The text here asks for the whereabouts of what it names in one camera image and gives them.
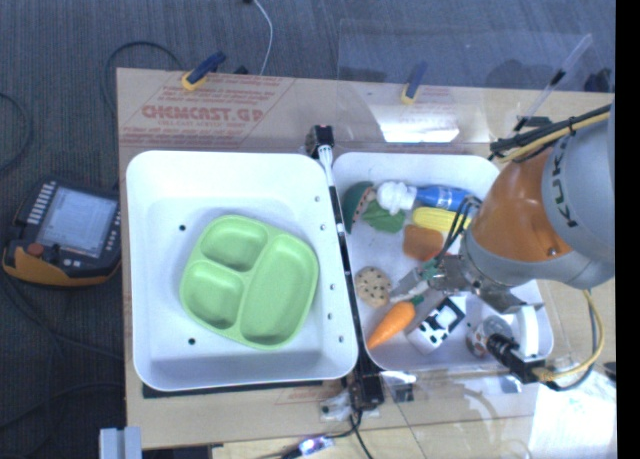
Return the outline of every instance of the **wooden table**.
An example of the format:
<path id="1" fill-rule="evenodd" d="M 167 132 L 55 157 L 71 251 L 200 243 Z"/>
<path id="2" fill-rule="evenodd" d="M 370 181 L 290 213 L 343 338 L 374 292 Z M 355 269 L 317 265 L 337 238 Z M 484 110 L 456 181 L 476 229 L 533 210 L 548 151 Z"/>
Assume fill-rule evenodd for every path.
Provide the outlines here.
<path id="1" fill-rule="evenodd" d="M 125 173 L 130 160 L 149 149 L 299 151 L 313 125 L 330 124 L 336 135 L 336 152 L 347 149 L 402 149 L 385 143 L 385 133 L 406 124 L 428 129 L 425 116 L 438 116 L 433 137 L 442 132 L 455 136 L 449 142 L 424 147 L 486 156 L 487 143 L 504 136 L 515 116 L 524 112 L 538 92 L 458 87 L 427 87 L 412 109 L 394 100 L 398 86 L 336 81 L 211 74 L 196 92 L 180 87 L 181 73 L 158 70 L 118 70 L 119 160 L 123 224 L 123 291 L 126 352 L 126 396 L 129 426 L 139 426 L 145 449 L 223 443 L 213 457 L 274 457 L 303 437 L 342 431 L 346 423 L 324 422 L 319 403 L 338 394 L 339 381 L 317 386 L 216 394 L 148 398 L 132 358 L 131 278 Z M 612 95 L 555 92 L 539 115 L 564 119 L 610 103 Z M 422 146 L 410 146 L 416 151 Z M 579 291 L 558 283 L 541 282 L 540 291 L 549 312 L 555 345 L 552 357 L 581 361 L 590 354 L 587 308 Z M 602 364 L 616 359 L 615 280 L 593 290 L 603 316 L 606 346 L 596 370 L 596 387 L 574 393 L 579 410 L 565 394 L 538 385 L 525 385 L 520 393 L 498 388 L 495 378 L 459 376 L 447 371 L 419 374 L 412 402 L 386 402 L 362 422 L 361 434 L 371 454 L 384 457 L 528 457 L 526 453 L 553 457 L 580 455 L 580 448 L 617 450 L 615 399 L 605 396 L 603 414 L 590 414 L 592 392 L 604 389 Z M 562 421 L 557 433 L 540 437 L 536 414 L 545 410 L 549 395 Z M 572 418 L 608 418 L 600 432 L 576 430 Z M 336 440 L 336 446 L 319 457 L 364 457 L 356 438 Z"/>

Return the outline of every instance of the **white tray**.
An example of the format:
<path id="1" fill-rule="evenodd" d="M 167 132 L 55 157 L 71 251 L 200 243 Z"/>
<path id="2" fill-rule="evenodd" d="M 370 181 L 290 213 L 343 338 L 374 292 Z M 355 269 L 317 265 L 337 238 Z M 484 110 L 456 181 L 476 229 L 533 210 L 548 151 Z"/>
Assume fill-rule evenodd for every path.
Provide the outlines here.
<path id="1" fill-rule="evenodd" d="M 327 182 L 316 161 L 296 154 L 148 151 L 131 161 L 126 184 L 133 359 L 144 383 L 178 391 L 336 379 L 353 369 L 351 308 Z M 229 213 L 292 233 L 318 257 L 309 314 L 281 349 L 262 351 L 213 333 L 180 304 L 180 279 L 196 240 Z"/>
<path id="2" fill-rule="evenodd" d="M 414 186 L 450 185 L 467 189 L 484 198 L 498 169 L 488 160 L 471 155 L 423 155 L 350 152 L 339 156 L 334 163 L 334 178 L 340 198 L 352 185 L 369 181 L 374 186 L 385 181 L 402 181 Z M 407 223 L 411 212 L 407 212 Z M 351 270 L 374 266 L 382 269 L 395 285 L 420 263 L 402 252 L 403 233 L 385 233 L 375 230 L 364 221 L 357 221 L 347 236 Z M 451 252 L 457 252 L 457 242 Z M 514 295 L 527 303 L 541 303 L 538 285 L 531 281 L 513 290 Z M 478 358 L 466 345 L 466 334 L 482 320 L 495 312 L 481 299 L 467 295 L 466 318 L 434 352 L 423 355 L 412 345 L 404 333 L 369 351 L 371 359 L 385 370 L 425 371 L 431 369 L 469 370 L 494 369 L 497 362 L 490 356 Z M 358 310 L 365 338 L 371 334 L 390 305 L 374 310 L 358 298 Z M 553 333 L 544 308 L 536 312 L 538 327 L 538 355 L 547 356 L 553 347 Z M 509 319 L 518 338 L 517 319 Z"/>

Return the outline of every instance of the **blue bottle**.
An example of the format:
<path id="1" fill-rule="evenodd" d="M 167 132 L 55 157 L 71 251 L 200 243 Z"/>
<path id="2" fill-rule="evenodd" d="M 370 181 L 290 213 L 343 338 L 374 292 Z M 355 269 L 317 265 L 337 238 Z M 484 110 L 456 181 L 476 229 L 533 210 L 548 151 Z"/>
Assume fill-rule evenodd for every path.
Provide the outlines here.
<path id="1" fill-rule="evenodd" d="M 471 193 L 464 189 L 448 187 L 446 185 L 430 185 L 419 187 L 416 200 L 430 207 L 444 208 L 445 210 L 458 210 L 460 203 Z"/>

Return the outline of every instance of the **orange toy carrot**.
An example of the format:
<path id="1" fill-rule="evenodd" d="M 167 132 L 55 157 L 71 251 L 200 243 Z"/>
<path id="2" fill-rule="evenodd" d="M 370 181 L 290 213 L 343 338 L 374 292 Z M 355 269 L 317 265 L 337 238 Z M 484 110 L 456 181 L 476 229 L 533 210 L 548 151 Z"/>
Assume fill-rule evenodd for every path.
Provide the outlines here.
<path id="1" fill-rule="evenodd" d="M 394 304 L 371 333 L 367 340 L 367 348 L 371 350 L 377 347 L 407 327 L 416 316 L 416 304 L 422 301 L 421 296 L 416 296 L 410 301 L 399 301 Z"/>

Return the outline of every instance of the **green divided plate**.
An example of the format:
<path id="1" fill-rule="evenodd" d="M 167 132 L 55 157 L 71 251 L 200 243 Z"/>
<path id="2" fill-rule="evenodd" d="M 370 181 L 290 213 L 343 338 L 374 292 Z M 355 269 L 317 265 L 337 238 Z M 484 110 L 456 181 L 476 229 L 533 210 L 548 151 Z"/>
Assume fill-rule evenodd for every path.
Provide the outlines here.
<path id="1" fill-rule="evenodd" d="M 220 335 L 277 349 L 304 323 L 318 283 L 318 259 L 304 241 L 239 215 L 214 219 L 189 257 L 180 301 Z"/>

